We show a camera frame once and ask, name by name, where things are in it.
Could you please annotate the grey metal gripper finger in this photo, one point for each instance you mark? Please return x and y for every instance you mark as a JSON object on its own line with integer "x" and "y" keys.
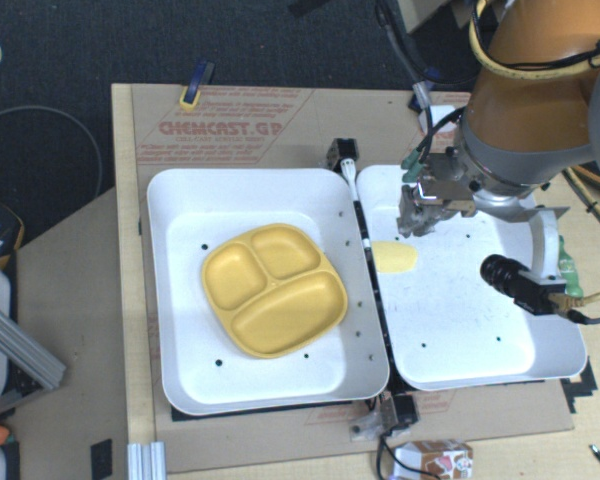
{"x": 428, "y": 224}
{"x": 407, "y": 223}

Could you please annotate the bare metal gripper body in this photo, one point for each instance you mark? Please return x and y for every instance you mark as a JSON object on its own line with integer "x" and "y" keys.
{"x": 442, "y": 188}

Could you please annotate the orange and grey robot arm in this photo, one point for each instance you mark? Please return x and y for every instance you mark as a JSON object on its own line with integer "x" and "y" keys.
{"x": 535, "y": 93}

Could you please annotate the pale yellow flat piece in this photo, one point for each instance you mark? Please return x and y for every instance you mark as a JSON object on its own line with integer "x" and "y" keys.
{"x": 394, "y": 257}

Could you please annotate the thin black and white rod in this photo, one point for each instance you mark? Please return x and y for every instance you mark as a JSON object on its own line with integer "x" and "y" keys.
{"x": 365, "y": 240}

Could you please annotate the white plastic tray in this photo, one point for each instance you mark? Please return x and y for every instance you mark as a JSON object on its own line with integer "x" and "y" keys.
{"x": 455, "y": 318}
{"x": 190, "y": 318}

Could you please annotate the green bottle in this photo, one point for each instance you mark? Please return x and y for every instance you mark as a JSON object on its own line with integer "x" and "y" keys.
{"x": 572, "y": 273}

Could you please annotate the yellow divided plate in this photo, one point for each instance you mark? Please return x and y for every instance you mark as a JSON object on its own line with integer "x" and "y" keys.
{"x": 280, "y": 313}

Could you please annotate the brown cardboard board red print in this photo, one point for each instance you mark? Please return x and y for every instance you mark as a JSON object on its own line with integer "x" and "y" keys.
{"x": 280, "y": 113}

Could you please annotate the white and brown carton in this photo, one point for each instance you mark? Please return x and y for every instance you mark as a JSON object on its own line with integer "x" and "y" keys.
{"x": 440, "y": 460}

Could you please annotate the black cylinder on white bracket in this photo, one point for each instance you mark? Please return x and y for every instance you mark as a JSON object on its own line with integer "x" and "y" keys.
{"x": 530, "y": 288}

